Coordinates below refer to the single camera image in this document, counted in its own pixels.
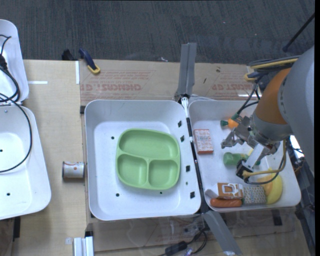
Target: black cable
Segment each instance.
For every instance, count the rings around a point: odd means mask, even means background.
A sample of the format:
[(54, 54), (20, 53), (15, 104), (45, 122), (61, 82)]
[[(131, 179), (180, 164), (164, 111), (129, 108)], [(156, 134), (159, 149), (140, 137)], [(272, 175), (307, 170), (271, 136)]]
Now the black cable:
[(297, 151), (297, 152), (299, 152), (299, 153), (303, 154), (303, 152), (302, 152), (302, 150), (301, 150), (300, 148), (293, 148), (293, 150), (295, 150), (295, 151)]
[(282, 50), (286, 53), (289, 46), (296, 40), (296, 38), (301, 34), (301, 32), (308, 26), (308, 24), (314, 19), (315, 12), (311, 15), (311, 17), (303, 24), (303, 26), (299, 29), (299, 31), (290, 39), (290, 41), (282, 48)]
[(0, 37), (4, 37), (5, 38), (5, 40), (4, 40), (3, 44), (2, 44), (1, 53), (0, 53), (2, 55), (2, 53), (4, 51), (5, 44), (11, 38), (11, 36), (6, 36), (4, 34), (0, 34)]
[(239, 110), (236, 112), (238, 115), (240, 115), (240, 113), (242, 112), (242, 110), (244, 110), (247, 107), (247, 103), (249, 102), (249, 100), (252, 98), (252, 96), (254, 95), (255, 91), (257, 90), (258, 87), (258, 83), (259, 81), (262, 79), (263, 76), (258, 77), (255, 80), (255, 85), (254, 88), (252, 89), (251, 93), (249, 94), (248, 98), (245, 100), (245, 102), (243, 103), (243, 105), (239, 108)]
[(0, 92), (0, 95), (2, 97), (6, 98), (6, 101), (10, 100), (13, 104), (15, 104), (22, 111), (22, 113), (24, 114), (24, 116), (25, 116), (25, 118), (26, 118), (26, 120), (28, 122), (29, 134), (30, 134), (30, 146), (29, 146), (29, 149), (28, 149), (28, 152), (27, 152), (26, 156), (18, 164), (16, 164), (15, 166), (13, 166), (13, 167), (11, 167), (9, 169), (0, 170), (0, 173), (5, 173), (5, 172), (11, 171), (11, 170), (17, 168), (18, 166), (20, 166), (28, 158), (28, 156), (30, 155), (31, 148), (32, 148), (32, 128), (31, 128), (31, 123), (30, 123), (29, 117), (28, 117), (27, 113), (23, 110), (23, 108), (21, 106), (19, 106), (14, 100), (10, 99), (6, 95), (2, 94), (1, 92)]
[(256, 95), (256, 98), (258, 99), (258, 101), (260, 100), (260, 96), (259, 96), (259, 93), (258, 93), (258, 87), (255, 89), (255, 95)]
[(202, 244), (200, 245), (200, 247), (196, 251), (193, 251), (191, 254), (196, 254), (196, 253), (200, 252), (206, 246), (207, 241), (208, 241), (208, 236), (207, 236), (207, 234), (205, 232), (206, 230), (208, 230), (207, 227), (201, 229), (198, 233), (196, 233), (194, 235), (192, 240), (189, 241), (189, 242), (181, 241), (179, 243), (176, 243), (176, 244), (173, 244), (173, 245), (167, 247), (165, 249), (165, 253), (160, 254), (158, 256), (172, 256), (172, 255), (174, 255), (174, 254), (176, 254), (176, 253), (178, 253), (178, 252), (180, 252), (182, 250), (185, 250), (189, 244), (191, 244), (191, 243), (195, 242), (196, 240), (198, 240), (201, 235), (204, 235), (204, 240), (203, 240)]
[(257, 100), (257, 101), (255, 101), (255, 102), (251, 102), (251, 103), (249, 103), (249, 104), (245, 105), (245, 106), (243, 107), (243, 109), (242, 109), (242, 110), (244, 110), (245, 108), (250, 107), (250, 106), (252, 106), (252, 105), (254, 105), (254, 104), (258, 104), (258, 103), (259, 103), (259, 101), (258, 101), (258, 100)]
[[(5, 47), (6, 42), (11, 38), (11, 36), (5, 36), (3, 34), (0, 34), (0, 37), (5, 37), (6, 39), (4, 40), (4, 42), (2, 43), (2, 47), (1, 47), (1, 53), (0, 53), (0, 70), (5, 73), (13, 82), (14, 86), (15, 86), (15, 92), (13, 93), (12, 96), (7, 97), (8, 100), (10, 101), (18, 101), (20, 99), (20, 89), (19, 89), (19, 85), (18, 82), (16, 81), (16, 79), (11, 75), (11, 73), (8, 70), (7, 67), (7, 62), (5, 57), (3, 56), (3, 50)], [(6, 100), (0, 100), (0, 103), (4, 103), (6, 102)]]
[(202, 234), (204, 235), (204, 240), (203, 240), (202, 244), (200, 245), (200, 247), (197, 250), (193, 251), (191, 254), (196, 254), (196, 253), (200, 252), (203, 248), (205, 248), (207, 241), (208, 241), (208, 236), (207, 236), (207, 233), (205, 232), (205, 230), (206, 230), (205, 228), (200, 230), (199, 233), (197, 233), (194, 236), (192, 241), (188, 243), (188, 244), (190, 244), (190, 243), (196, 241)]
[[(283, 163), (284, 163), (284, 157), (282, 157), (278, 169), (280, 169), (282, 167)], [(270, 180), (263, 181), (263, 182), (251, 182), (251, 181), (249, 181), (250, 177), (244, 178), (243, 181), (244, 181), (244, 183), (247, 183), (247, 184), (250, 184), (250, 185), (263, 185), (263, 184), (267, 184), (269, 182), (272, 182), (278, 175), (279, 175), (279, 172), (276, 172), (274, 177), (272, 177)]]

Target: green divided plate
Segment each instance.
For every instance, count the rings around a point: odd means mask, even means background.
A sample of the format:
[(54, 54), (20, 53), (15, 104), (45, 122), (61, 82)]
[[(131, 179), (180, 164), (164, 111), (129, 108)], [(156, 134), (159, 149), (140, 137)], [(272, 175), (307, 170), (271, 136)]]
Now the green divided plate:
[(167, 190), (179, 179), (179, 143), (165, 132), (128, 129), (117, 143), (115, 169), (119, 179), (128, 186)]

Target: yellow cable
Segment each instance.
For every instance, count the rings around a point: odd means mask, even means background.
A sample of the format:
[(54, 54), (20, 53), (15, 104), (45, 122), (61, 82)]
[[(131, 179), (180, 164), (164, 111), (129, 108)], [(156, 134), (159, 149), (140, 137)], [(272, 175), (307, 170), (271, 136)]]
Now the yellow cable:
[(282, 166), (281, 166), (280, 169), (278, 169), (278, 170), (262, 170), (262, 171), (256, 171), (256, 172), (249, 172), (249, 171), (244, 170), (243, 173), (242, 173), (242, 176), (244, 178), (248, 178), (248, 177), (251, 177), (251, 176), (254, 176), (254, 175), (274, 174), (274, 173), (281, 172), (285, 168), (286, 161), (287, 161), (286, 139), (284, 139), (282, 143), (283, 143), (283, 163), (282, 163)]
[(294, 63), (297, 61), (297, 59), (298, 58), (291, 58), (291, 59), (286, 59), (286, 60), (270, 62), (270, 63), (266, 63), (266, 64), (253, 65), (253, 66), (250, 66), (250, 68), (256, 70), (256, 69), (267, 68), (267, 67), (272, 67), (272, 66), (276, 66), (276, 65), (284, 65), (284, 64), (288, 64), (288, 63)]

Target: gray carpet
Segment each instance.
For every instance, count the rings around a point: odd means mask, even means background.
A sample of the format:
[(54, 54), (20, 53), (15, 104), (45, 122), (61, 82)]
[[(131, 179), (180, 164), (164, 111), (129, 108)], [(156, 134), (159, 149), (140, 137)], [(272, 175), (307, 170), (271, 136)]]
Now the gray carpet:
[(79, 48), (93, 59), (179, 62), (197, 43), (196, 62), (247, 64), (300, 55), (315, 43), (315, 0), (1, 0), (0, 19), (18, 29), (24, 59), (61, 60)]

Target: white container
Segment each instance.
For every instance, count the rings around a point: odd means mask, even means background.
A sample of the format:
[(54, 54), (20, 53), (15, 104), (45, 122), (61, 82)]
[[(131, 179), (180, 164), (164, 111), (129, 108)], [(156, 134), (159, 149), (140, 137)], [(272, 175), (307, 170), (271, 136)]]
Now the white container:
[[(235, 166), (225, 166), (225, 152), (248, 154), (251, 147), (236, 145), (221, 148), (221, 142), (231, 131), (222, 128), (220, 120), (228, 120), (243, 101), (196, 100), (189, 106), (192, 130), (209, 129), (214, 152), (197, 154), (203, 191), (217, 183), (236, 183), (248, 186), (236, 176)], [(250, 116), (254, 106), (243, 115)], [(189, 141), (186, 114), (182, 105), (172, 100), (94, 100), (85, 108), (87, 144), (88, 200), (92, 214), (103, 221), (150, 217), (186, 216), (196, 213), (201, 204), (194, 158)], [(181, 173), (178, 183), (171, 189), (153, 191), (129, 187), (117, 177), (115, 170), (118, 138), (131, 128), (166, 132), (177, 138), (181, 150)], [(279, 167), (282, 147), (274, 155), (264, 157), (257, 171)], [(210, 197), (205, 202), (214, 211), (234, 212), (256, 209), (293, 207), (301, 200), (301, 191), (287, 154), (280, 200), (274, 204), (242, 205), (233, 208), (214, 208)]]
[[(180, 104), (171, 100), (94, 100), (86, 106), (84, 116), (88, 200), (96, 218), (114, 221), (185, 216), (198, 211), (199, 185), (186, 115)], [(156, 130), (177, 139), (180, 175), (175, 186), (151, 190), (131, 187), (119, 180), (116, 173), (118, 138), (132, 128)]]
[[(22, 59), (17, 28), (10, 21), (0, 19), (0, 34), (11, 36), (2, 55), (19, 85), (19, 104), (28, 97), (29, 88)], [(4, 37), (0, 37), (0, 49)], [(0, 71), (0, 93), (11, 96), (15, 86)], [(44, 209), (51, 199), (51, 188), (34, 114), (26, 107), (32, 131), (32, 148), (28, 158), (13, 170), (0, 173), (0, 220), (35, 213)], [(23, 112), (13, 103), (0, 103), (0, 171), (18, 164), (30, 146), (30, 129)]]
[[(231, 130), (227, 126), (221, 127), (220, 120), (228, 120), (243, 105), (243, 103), (243, 101), (237, 100), (197, 100), (189, 105), (188, 110), (192, 129), (209, 129), (213, 144), (213, 154), (197, 154), (204, 191), (212, 189), (219, 182), (238, 183), (242, 184), (244, 187), (248, 186), (241, 178), (236, 176), (236, 166), (225, 166), (223, 159), (225, 152), (248, 154), (252, 148), (246, 143), (243, 145), (237, 144), (233, 147), (225, 147), (224, 149), (221, 148), (221, 142), (228, 136)], [(249, 117), (253, 113), (255, 106), (256, 105), (245, 108), (242, 111), (241, 116)], [(283, 147), (280, 146), (275, 154), (264, 157), (261, 160), (260, 165), (256, 166), (254, 169), (257, 172), (265, 171), (269, 168), (277, 170), (282, 156)], [(286, 165), (279, 173), (282, 178), (283, 185), (282, 195), (276, 203), (216, 208), (210, 205), (210, 197), (208, 195), (205, 195), (205, 201), (211, 209), (217, 212), (234, 212), (296, 206), (301, 200), (301, 191), (288, 153), (286, 153), (286, 159)]]

